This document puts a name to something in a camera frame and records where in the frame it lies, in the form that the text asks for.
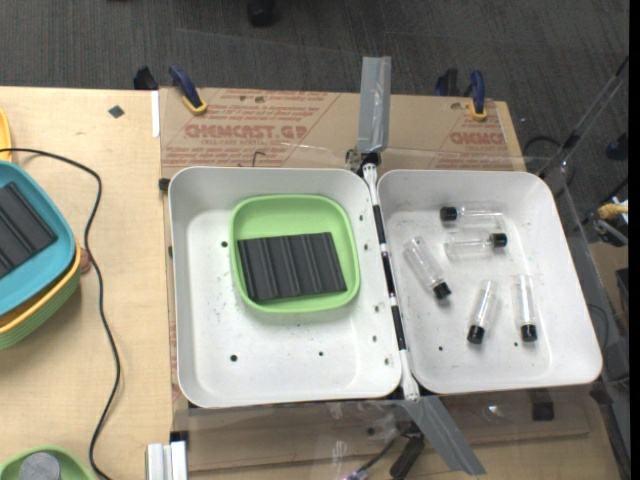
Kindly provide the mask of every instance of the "blue plastic tray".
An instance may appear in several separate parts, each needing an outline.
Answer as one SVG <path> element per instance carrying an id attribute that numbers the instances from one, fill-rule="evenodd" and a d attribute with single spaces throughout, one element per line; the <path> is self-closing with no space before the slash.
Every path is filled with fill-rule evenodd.
<path id="1" fill-rule="evenodd" d="M 0 160 L 0 187 L 11 182 L 16 184 L 58 238 L 0 278 L 0 315 L 11 311 L 60 277 L 71 264 L 75 252 L 71 228 L 49 196 L 23 169 Z"/>

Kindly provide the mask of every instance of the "clear plastic tube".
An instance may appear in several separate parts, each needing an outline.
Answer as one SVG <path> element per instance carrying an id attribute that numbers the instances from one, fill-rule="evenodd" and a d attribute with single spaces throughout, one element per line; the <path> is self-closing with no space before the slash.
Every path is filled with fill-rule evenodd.
<path id="1" fill-rule="evenodd" d="M 531 343 L 538 339 L 536 326 L 536 302 L 533 288 L 533 277 L 529 275 L 515 276 L 512 286 L 513 309 L 516 324 L 520 329 L 522 341 Z"/>
<path id="2" fill-rule="evenodd" d="M 443 206 L 440 209 L 440 220 L 445 225 L 502 228 L 502 212 L 490 208 Z"/>
<path id="3" fill-rule="evenodd" d="M 490 233 L 485 230 L 452 233 L 444 244 L 447 256 L 461 260 L 477 256 L 490 256 L 494 249 L 507 246 L 505 233 Z"/>
<path id="4" fill-rule="evenodd" d="M 482 343 L 484 334 L 491 326 L 498 307 L 497 284 L 489 279 L 482 281 L 471 312 L 467 340 L 474 345 Z"/>
<path id="5" fill-rule="evenodd" d="M 451 294 L 444 280 L 444 270 L 421 236 L 405 243 L 402 255 L 427 291 L 433 290 L 438 299 L 444 299 Z"/>

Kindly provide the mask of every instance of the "black cap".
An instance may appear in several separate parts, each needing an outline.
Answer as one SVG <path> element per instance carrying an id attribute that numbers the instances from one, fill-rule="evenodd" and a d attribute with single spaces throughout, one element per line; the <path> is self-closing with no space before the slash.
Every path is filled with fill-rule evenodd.
<path id="1" fill-rule="evenodd" d="M 494 248 L 507 246 L 507 235 L 504 233 L 491 233 L 491 240 Z"/>
<path id="2" fill-rule="evenodd" d="M 467 341 L 473 343 L 474 345 L 480 345 L 482 343 L 482 338 L 484 338 L 484 329 L 477 325 L 472 325 L 469 327 L 469 334 L 467 334 Z"/>
<path id="3" fill-rule="evenodd" d="M 533 324 L 525 324 L 520 327 L 520 334 L 522 335 L 522 341 L 525 343 L 531 343 L 538 339 L 538 331 L 536 331 L 536 326 Z"/>
<path id="4" fill-rule="evenodd" d="M 440 220 L 444 222 L 451 222 L 458 218 L 458 210 L 453 206 L 445 206 L 440 208 Z"/>
<path id="5" fill-rule="evenodd" d="M 447 283 L 442 281 L 440 284 L 437 284 L 433 287 L 433 291 L 436 294 L 436 297 L 439 299 L 444 299 L 447 295 L 451 295 L 451 290 L 447 286 Z"/>

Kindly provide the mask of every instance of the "green plastic container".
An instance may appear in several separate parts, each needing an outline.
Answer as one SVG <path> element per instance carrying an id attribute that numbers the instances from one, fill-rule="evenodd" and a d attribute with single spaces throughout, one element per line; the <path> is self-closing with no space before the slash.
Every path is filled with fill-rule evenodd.
<path id="1" fill-rule="evenodd" d="M 0 464 L 0 480 L 20 480 L 20 467 L 27 457 L 46 452 L 60 463 L 61 480 L 96 480 L 94 474 L 71 452 L 59 446 L 45 445 L 30 448 Z"/>
<path id="2" fill-rule="evenodd" d="M 231 267 L 236 287 L 248 306 L 271 313 L 308 313 L 342 307 L 358 293 L 360 270 L 353 231 L 347 214 L 335 201 L 304 194 L 252 197 L 234 209 L 230 228 Z M 335 243 L 346 291 L 266 302 L 249 298 L 238 240 L 324 232 L 330 232 Z"/>

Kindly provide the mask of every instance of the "blue and yellow clamp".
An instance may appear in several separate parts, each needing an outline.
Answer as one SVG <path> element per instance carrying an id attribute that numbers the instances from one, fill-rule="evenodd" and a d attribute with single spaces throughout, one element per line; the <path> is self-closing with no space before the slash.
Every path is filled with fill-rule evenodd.
<path id="1" fill-rule="evenodd" d="M 182 90 L 182 101 L 191 113 L 196 116 L 204 114 L 207 110 L 207 104 L 200 98 L 198 90 L 189 75 L 177 64 L 169 66 L 169 74 L 173 78 L 173 83 Z"/>
<path id="2" fill-rule="evenodd" d="M 471 111 L 471 117 L 476 121 L 484 121 L 487 118 L 487 109 L 484 106 L 484 77 L 482 72 L 471 72 L 469 76 L 471 80 L 471 105 L 469 110 Z"/>

